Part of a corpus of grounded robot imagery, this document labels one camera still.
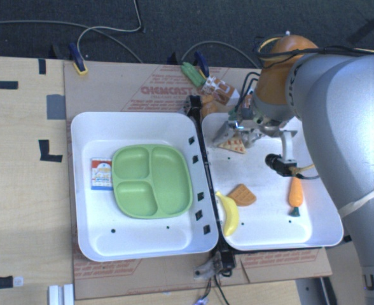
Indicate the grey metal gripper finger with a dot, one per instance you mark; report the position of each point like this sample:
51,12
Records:
250,139
222,133

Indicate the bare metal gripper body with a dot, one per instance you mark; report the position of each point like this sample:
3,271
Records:
263,126

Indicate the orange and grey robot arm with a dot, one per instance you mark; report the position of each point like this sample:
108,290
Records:
333,113

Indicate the yellow pizza slice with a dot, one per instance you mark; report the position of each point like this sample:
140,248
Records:
234,146

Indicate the orange toy bread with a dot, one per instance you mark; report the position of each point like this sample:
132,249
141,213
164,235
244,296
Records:
209,106

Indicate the thin black and white rod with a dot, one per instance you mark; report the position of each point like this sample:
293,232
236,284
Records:
210,176

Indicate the orange waffle biscuit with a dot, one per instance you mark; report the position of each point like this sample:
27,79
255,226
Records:
242,196

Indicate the green toy vegetable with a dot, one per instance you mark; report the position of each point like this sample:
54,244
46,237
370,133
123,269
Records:
192,74

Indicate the orange carrot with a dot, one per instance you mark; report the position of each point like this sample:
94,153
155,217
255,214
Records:
295,192

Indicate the yellow banana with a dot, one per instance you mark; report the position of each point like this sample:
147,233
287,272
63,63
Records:
231,214

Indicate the green divided plate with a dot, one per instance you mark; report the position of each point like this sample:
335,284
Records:
152,181

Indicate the white plastic tray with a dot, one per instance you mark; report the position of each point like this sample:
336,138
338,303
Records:
269,230
136,240

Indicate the brown cardboard board red print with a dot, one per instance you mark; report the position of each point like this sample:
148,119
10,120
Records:
110,87

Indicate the white red blue small carton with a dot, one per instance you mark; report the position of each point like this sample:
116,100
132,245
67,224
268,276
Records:
101,174

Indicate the black cylinder on white bracket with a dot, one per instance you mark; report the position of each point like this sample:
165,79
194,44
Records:
280,164

